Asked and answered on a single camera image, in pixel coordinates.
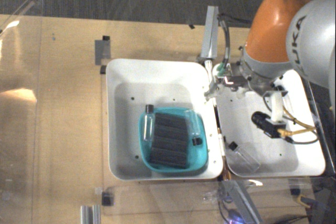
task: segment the metal bracket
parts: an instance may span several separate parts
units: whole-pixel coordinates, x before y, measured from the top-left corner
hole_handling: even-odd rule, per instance
[[[101,224],[100,205],[80,207],[81,224]]]
[[[270,97],[272,95],[272,93],[274,92],[281,92],[281,95],[282,97],[285,97],[288,93],[288,91],[286,90],[281,90],[281,91],[277,91],[277,90],[274,90],[274,91],[266,91],[263,95],[263,97],[267,98],[267,97]]]
[[[111,45],[110,37],[103,36],[103,40],[95,40],[95,64],[96,66],[101,65],[102,59],[111,59]]]
[[[215,59],[217,57],[218,13],[218,7],[208,6],[200,55],[202,59]]]
[[[114,195],[112,192],[112,187],[107,188],[101,194],[101,204],[103,206],[113,206],[114,205]]]
[[[224,193],[228,193],[230,198],[232,198],[246,224],[263,223],[256,206],[246,191],[244,182],[227,180],[222,181],[222,184],[224,187]]]

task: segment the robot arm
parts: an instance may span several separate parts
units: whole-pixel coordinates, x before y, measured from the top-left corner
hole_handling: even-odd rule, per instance
[[[289,69],[329,88],[335,115],[335,0],[264,0],[239,71],[260,95]]]

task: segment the yellow cable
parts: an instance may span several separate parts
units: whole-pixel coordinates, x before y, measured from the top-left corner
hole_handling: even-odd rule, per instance
[[[283,106],[282,107],[284,109],[284,112],[297,124],[301,125],[302,127],[304,127],[305,129],[303,130],[298,130],[298,131],[287,131],[285,129],[278,129],[278,133],[281,135],[281,137],[286,137],[286,136],[292,136],[295,134],[302,134],[302,133],[306,133],[306,132],[311,132],[316,130],[315,126],[311,126],[308,124],[305,124],[301,121],[299,121],[298,119],[296,119],[292,114],[289,113],[289,111]]]
[[[297,202],[298,204],[300,204],[300,205],[306,207],[307,209],[310,209],[311,206],[310,206],[310,205],[307,205],[306,203],[304,203],[304,202],[301,200],[302,197],[303,197],[303,198],[306,198],[306,196],[300,194],[300,195],[298,195],[298,197],[296,198],[296,202]]]
[[[302,134],[302,133],[306,133],[306,132],[311,132],[314,131],[316,128],[307,128],[307,129],[303,129],[303,130],[298,130],[298,131],[287,131],[285,129],[278,129],[278,133],[281,135],[281,137],[286,137],[286,136],[292,136],[295,134]]]
[[[289,111],[283,106],[282,107],[284,109],[284,112],[297,124],[301,125],[302,127],[305,127],[305,128],[315,128],[314,126],[311,126],[311,125],[308,125],[308,124],[305,124],[303,122],[300,122],[298,119],[294,118],[294,116],[292,114],[289,113]]]

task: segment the teal tray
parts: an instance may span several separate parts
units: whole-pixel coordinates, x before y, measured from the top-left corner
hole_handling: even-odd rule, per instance
[[[184,111],[188,110],[187,108],[156,108],[154,109],[154,113],[160,112],[164,114],[172,114],[178,116],[184,116]],[[144,141],[142,139],[142,130],[143,130],[143,117],[145,113],[142,113],[139,118],[139,142],[140,142],[140,150],[143,162],[145,165],[158,173],[184,173],[184,172],[192,172],[201,169],[208,160],[208,149],[206,145],[206,136],[203,126],[203,121],[199,115],[198,118],[200,119],[199,122],[202,126],[200,126],[200,138],[202,139],[201,145],[193,145],[192,137],[189,136],[188,138],[188,149],[187,149],[187,166],[185,169],[182,168],[174,168],[165,165],[157,165],[157,164],[150,164],[149,157],[151,154],[151,142]]]

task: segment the white tray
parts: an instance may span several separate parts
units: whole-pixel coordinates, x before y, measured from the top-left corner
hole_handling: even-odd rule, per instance
[[[109,164],[122,180],[211,179],[223,169],[213,103],[204,91],[209,80],[197,63],[116,59],[107,66]],[[208,162],[201,171],[159,174],[145,166],[138,119],[146,104],[194,109],[203,119]]]
[[[314,125],[310,113],[307,97],[299,75],[290,70],[285,73],[282,80],[277,80],[276,85],[282,85],[288,94],[284,98],[285,107],[301,122]],[[255,92],[247,92],[242,99],[237,98],[235,92],[229,88],[216,97],[219,110],[222,133],[227,142],[235,141],[250,155],[256,158],[261,167],[250,173],[237,173],[239,164],[232,162],[227,154],[230,169],[241,177],[290,177],[290,176],[318,176],[325,168],[326,162],[323,157],[320,143],[317,141],[310,145],[292,145],[286,141],[275,138],[271,139],[257,129],[251,121],[255,111],[261,111],[271,115],[263,103],[263,99]],[[302,129],[298,124],[287,124],[291,131]],[[294,135],[293,139],[298,142],[312,141],[316,137],[312,133]]]

